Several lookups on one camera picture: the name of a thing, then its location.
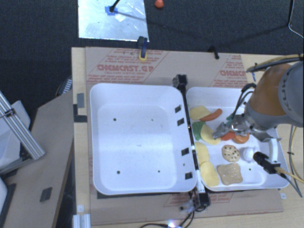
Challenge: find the brown chocolate chip biscuit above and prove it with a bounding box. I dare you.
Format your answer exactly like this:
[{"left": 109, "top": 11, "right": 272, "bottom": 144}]
[{"left": 221, "top": 144, "right": 240, "bottom": 162}]

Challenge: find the black block with thin wires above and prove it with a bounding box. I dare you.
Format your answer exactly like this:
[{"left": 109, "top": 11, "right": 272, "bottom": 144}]
[
  {"left": 172, "top": 74, "right": 189, "bottom": 88},
  {"left": 189, "top": 190, "right": 211, "bottom": 213}
]

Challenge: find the orange toy sausage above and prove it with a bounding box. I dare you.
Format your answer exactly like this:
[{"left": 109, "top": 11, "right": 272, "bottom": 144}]
[{"left": 199, "top": 108, "right": 223, "bottom": 122}]

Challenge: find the white plastic tray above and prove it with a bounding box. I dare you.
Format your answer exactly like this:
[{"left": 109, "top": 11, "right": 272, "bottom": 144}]
[
  {"left": 186, "top": 86, "right": 291, "bottom": 193},
  {"left": 89, "top": 83, "right": 199, "bottom": 196}
]

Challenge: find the yellow toy chip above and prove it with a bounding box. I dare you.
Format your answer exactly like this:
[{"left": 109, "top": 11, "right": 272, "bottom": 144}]
[
  {"left": 200, "top": 123, "right": 222, "bottom": 145},
  {"left": 199, "top": 161, "right": 220, "bottom": 188},
  {"left": 194, "top": 142, "right": 210, "bottom": 166},
  {"left": 190, "top": 105, "right": 211, "bottom": 121}
]

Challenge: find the green toy lettuce leaf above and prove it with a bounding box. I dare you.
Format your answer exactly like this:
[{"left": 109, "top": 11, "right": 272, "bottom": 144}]
[{"left": 191, "top": 121, "right": 205, "bottom": 142}]

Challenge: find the orange toy slice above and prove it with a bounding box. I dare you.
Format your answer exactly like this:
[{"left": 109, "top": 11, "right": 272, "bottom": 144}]
[{"left": 232, "top": 133, "right": 250, "bottom": 144}]

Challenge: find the brown cardboard board red print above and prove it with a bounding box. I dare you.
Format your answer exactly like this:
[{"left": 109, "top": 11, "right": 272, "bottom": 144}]
[{"left": 84, "top": 47, "right": 285, "bottom": 226}]

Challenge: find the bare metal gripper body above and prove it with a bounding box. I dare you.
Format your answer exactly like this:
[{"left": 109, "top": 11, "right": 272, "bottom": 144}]
[{"left": 228, "top": 114, "right": 257, "bottom": 134}]

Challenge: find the thin black and white rod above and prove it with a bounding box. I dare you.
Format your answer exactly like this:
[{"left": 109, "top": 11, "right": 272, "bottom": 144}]
[{"left": 178, "top": 84, "right": 203, "bottom": 195}]

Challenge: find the beige toy bread slice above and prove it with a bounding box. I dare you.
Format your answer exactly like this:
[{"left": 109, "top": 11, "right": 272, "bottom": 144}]
[{"left": 216, "top": 163, "right": 244, "bottom": 186}]

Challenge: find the red toy tomato slice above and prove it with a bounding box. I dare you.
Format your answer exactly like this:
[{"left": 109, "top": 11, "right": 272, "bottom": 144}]
[{"left": 220, "top": 131, "right": 236, "bottom": 142}]

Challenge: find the black cylinder on white bracket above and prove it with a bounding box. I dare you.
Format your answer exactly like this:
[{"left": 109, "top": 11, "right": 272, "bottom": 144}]
[{"left": 252, "top": 138, "right": 282, "bottom": 175}]

